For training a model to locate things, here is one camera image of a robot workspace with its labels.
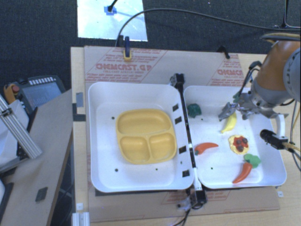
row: yellow plate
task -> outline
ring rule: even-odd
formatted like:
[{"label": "yellow plate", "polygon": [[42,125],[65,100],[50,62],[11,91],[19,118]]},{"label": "yellow plate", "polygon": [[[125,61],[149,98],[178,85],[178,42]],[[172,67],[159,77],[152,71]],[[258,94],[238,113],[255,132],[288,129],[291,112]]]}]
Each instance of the yellow plate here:
[{"label": "yellow plate", "polygon": [[123,157],[133,164],[168,161],[176,154],[173,124],[161,110],[123,112],[116,120],[116,133]]}]

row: orange toy vegetable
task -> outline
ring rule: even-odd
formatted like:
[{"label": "orange toy vegetable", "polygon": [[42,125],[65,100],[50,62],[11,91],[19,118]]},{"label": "orange toy vegetable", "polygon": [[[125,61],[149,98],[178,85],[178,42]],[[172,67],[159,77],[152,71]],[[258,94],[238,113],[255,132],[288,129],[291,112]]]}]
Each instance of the orange toy vegetable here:
[{"label": "orange toy vegetable", "polygon": [[240,175],[232,183],[239,183],[244,180],[250,174],[252,167],[252,164],[245,162]]},{"label": "orange toy vegetable", "polygon": [[195,155],[200,155],[200,154],[202,154],[206,149],[212,148],[212,147],[218,147],[218,145],[215,144],[215,143],[212,143],[212,142],[205,142],[205,143],[198,144],[198,145],[194,148],[194,154],[195,154]]}]

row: blue and yellow clamp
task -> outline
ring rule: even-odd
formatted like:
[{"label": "blue and yellow clamp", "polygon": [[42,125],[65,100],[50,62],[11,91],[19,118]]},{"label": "blue and yellow clamp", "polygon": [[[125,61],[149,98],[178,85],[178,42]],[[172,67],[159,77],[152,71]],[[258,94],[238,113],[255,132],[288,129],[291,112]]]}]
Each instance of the blue and yellow clamp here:
[{"label": "blue and yellow clamp", "polygon": [[126,61],[129,61],[132,59],[132,52],[131,52],[131,48],[130,48],[130,38],[128,36],[126,36],[124,39],[123,58]]}]

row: yellow banana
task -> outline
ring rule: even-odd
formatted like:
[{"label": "yellow banana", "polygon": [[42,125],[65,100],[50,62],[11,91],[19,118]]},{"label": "yellow banana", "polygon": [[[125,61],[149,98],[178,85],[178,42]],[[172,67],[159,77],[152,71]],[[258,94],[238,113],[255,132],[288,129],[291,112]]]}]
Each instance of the yellow banana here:
[{"label": "yellow banana", "polygon": [[234,128],[235,125],[236,125],[236,121],[237,121],[237,118],[236,118],[236,112],[234,112],[231,116],[229,116],[229,117],[227,118],[226,126],[225,126],[225,128],[221,131],[221,133],[224,133],[225,131],[233,130],[233,128]]}]

